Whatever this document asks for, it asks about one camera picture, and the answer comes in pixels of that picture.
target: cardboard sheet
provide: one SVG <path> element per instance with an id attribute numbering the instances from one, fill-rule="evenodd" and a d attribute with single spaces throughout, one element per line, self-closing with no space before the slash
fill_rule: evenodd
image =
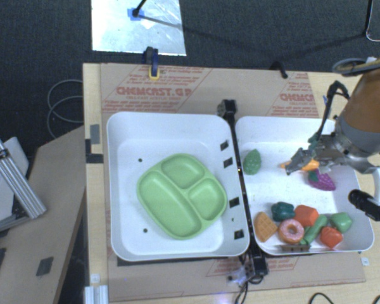
<path id="1" fill-rule="evenodd" d="M 115 112 L 214 114 L 223 99 L 237 101 L 236 118 L 245 115 L 319 118 L 305 72 L 288 72 L 289 77 L 283 79 L 277 71 L 161 66 L 160 79 L 151 81 L 148 67 L 101 65 L 104 141 L 107 120 Z M 106 155 L 106 143 L 103 146 Z M 227 276 L 240 267 L 238 258 L 135 265 L 118 260 L 110 245 L 107 156 L 104 157 L 104 185 L 110 302 L 239 291 L 237 284 L 227 281 Z M 267 262 L 268 276 L 250 290 L 365 281 L 357 253 L 271 257 Z"/>

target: pink donut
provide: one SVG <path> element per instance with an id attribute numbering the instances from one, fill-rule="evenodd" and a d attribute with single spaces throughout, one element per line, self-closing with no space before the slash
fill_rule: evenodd
<path id="1" fill-rule="evenodd" d="M 304 227 L 299 221 L 290 218 L 280 223 L 278 232 L 282 241 L 289 244 L 296 244 L 299 243 L 304 236 Z"/>

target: orange waffle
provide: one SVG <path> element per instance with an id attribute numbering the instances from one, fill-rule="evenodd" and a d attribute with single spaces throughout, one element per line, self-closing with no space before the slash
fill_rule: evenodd
<path id="1" fill-rule="evenodd" d="M 277 231 L 277 225 L 264 212 L 259 212 L 253 222 L 255 233 L 261 242 L 266 242 Z"/>

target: green divided plate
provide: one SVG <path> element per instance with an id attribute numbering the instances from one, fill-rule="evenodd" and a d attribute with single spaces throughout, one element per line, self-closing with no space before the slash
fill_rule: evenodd
<path id="1" fill-rule="evenodd" d="M 146 171 L 137 196 L 152 219 L 171 237 L 191 239 L 214 223 L 227 206 L 227 194 L 195 157 L 171 155 Z"/>

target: black fabric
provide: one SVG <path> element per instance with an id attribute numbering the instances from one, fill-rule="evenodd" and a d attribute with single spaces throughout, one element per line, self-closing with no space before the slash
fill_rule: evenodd
<path id="1" fill-rule="evenodd" d="M 160 64 L 330 71 L 343 58 L 380 55 L 363 35 L 367 0 L 179 0 L 186 57 Z M 374 0 L 372 36 L 380 37 L 380 0 Z M 140 63 L 140 54 L 91 50 L 91 0 L 0 0 L 0 136 L 17 136 L 24 150 L 51 140 L 46 129 L 49 88 L 81 79 L 84 62 Z M 81 93 L 69 84 L 53 102 Z M 80 101 L 59 112 L 82 118 Z M 53 121 L 55 134 L 75 125 Z"/>

